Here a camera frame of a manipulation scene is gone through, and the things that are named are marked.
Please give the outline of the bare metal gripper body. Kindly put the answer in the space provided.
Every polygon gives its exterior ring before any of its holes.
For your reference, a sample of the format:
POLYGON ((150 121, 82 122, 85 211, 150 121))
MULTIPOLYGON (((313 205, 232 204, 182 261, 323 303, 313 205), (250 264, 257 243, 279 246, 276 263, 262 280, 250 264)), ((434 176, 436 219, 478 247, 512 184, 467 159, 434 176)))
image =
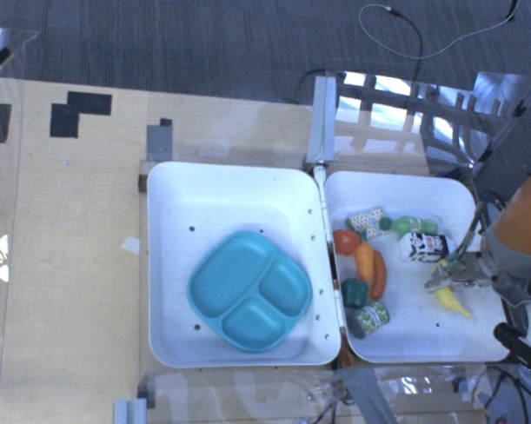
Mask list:
POLYGON ((450 281, 458 286, 491 288, 498 291, 501 269, 489 255, 465 253, 450 272, 450 281))

